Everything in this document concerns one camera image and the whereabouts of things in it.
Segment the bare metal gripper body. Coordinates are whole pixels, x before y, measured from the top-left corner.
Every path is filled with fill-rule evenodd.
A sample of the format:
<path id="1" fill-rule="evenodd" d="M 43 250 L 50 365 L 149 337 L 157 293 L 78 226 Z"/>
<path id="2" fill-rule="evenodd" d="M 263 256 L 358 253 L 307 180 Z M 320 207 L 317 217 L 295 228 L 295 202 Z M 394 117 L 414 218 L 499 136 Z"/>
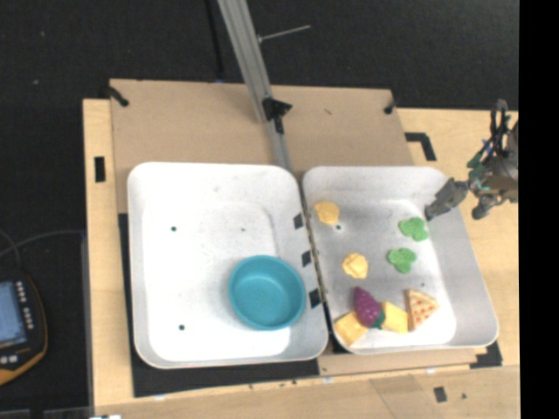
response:
<path id="1" fill-rule="evenodd" d="M 518 141 L 517 134 L 508 134 L 499 147 L 492 148 L 481 164 L 478 192 L 494 196 L 499 202 L 515 201 L 518 196 Z"/>

